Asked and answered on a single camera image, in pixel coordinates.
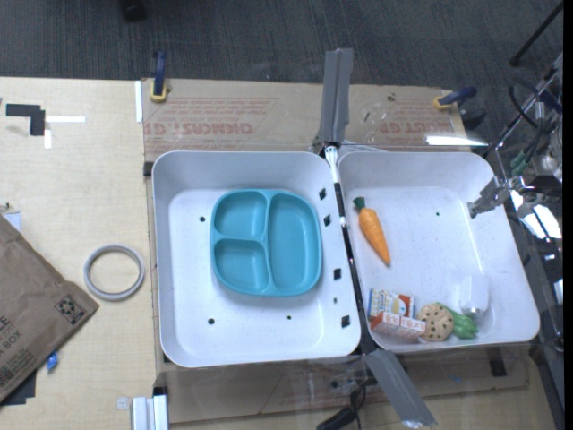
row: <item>table surface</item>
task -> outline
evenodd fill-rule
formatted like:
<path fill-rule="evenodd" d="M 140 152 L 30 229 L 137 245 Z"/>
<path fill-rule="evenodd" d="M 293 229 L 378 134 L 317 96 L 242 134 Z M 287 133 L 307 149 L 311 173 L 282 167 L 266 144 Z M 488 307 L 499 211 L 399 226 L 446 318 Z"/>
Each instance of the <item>table surface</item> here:
<path fill-rule="evenodd" d="M 135 91 L 134 82 L 0 78 L 0 200 L 20 209 L 22 234 L 82 288 L 86 258 L 110 243 L 135 248 L 150 275 L 144 130 L 136 119 Z M 40 105 L 47 116 L 85 116 L 86 121 L 51 124 L 52 148 L 46 149 L 42 137 L 28 134 L 28 118 L 5 116 L 6 103 Z M 117 291 L 134 281 L 134 264 L 123 256 L 109 255 L 96 264 L 92 276 L 103 289 Z M 130 428 L 129 410 L 118 402 L 150 396 L 155 345 L 151 282 L 145 279 L 123 302 L 100 301 L 94 317 L 58 350 L 56 369 L 38 370 L 35 398 L 0 407 L 0 428 Z M 440 428 L 554 428 L 536 366 L 528 357 L 524 361 L 524 387 L 473 393 L 468 384 L 462 395 L 428 399 Z M 367 406 L 363 427 L 404 428 L 388 422 L 389 406 Z M 174 427 L 314 428 L 334 412 Z"/>

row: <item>cookie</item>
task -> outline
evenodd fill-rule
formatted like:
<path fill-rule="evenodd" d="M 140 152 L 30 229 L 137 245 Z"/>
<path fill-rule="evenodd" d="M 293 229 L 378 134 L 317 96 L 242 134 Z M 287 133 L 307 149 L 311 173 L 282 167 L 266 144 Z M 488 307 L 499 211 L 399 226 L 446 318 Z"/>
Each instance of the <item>cookie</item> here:
<path fill-rule="evenodd" d="M 446 340 L 454 330 L 454 316 L 439 303 L 425 305 L 415 317 L 426 323 L 421 339 L 430 342 Z"/>

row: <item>blue plate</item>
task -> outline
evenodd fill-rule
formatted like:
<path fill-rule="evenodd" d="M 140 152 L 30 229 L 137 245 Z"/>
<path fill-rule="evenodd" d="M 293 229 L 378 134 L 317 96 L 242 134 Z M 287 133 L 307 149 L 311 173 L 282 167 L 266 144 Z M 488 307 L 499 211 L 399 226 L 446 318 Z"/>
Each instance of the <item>blue plate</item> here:
<path fill-rule="evenodd" d="M 211 216 L 210 253 L 217 278 L 248 295 L 291 297 L 321 276 L 321 230 L 301 196 L 242 189 L 218 199 Z"/>

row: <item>carrot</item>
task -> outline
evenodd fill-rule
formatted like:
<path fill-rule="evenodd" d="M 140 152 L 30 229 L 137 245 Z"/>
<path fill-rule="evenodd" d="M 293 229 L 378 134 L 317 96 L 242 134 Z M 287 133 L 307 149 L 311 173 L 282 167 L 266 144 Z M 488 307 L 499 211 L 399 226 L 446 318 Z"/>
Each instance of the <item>carrot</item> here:
<path fill-rule="evenodd" d="M 378 218 L 378 214 L 374 209 L 366 207 L 366 202 L 363 197 L 357 197 L 353 200 L 356 207 L 359 209 L 358 224 L 363 231 L 364 236 L 368 239 L 371 246 L 381 259 L 387 264 L 390 264 L 390 252 L 388 250 L 388 243 L 382 230 L 382 225 Z"/>

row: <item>brown paper bag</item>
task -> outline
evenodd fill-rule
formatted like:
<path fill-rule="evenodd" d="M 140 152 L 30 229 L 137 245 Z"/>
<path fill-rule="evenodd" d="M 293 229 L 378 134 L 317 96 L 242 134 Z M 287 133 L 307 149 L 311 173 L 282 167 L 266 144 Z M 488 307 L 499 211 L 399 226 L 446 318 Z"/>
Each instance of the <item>brown paper bag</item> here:
<path fill-rule="evenodd" d="M 97 309 L 0 215 L 0 402 Z"/>

